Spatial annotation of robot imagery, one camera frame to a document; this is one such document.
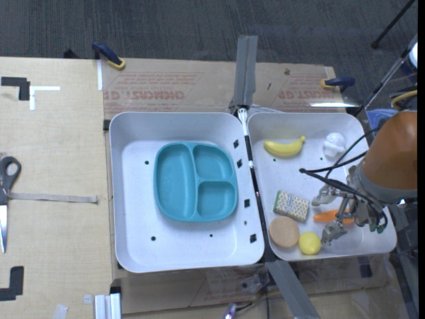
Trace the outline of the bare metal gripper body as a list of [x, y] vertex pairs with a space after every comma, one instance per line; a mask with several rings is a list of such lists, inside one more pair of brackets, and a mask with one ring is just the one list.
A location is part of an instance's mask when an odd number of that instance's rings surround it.
[[383, 206], [364, 188], [358, 166], [349, 168], [347, 185], [356, 193], [346, 192], [339, 215], [342, 220], [353, 220], [360, 227], [368, 225], [379, 228], [383, 225]]

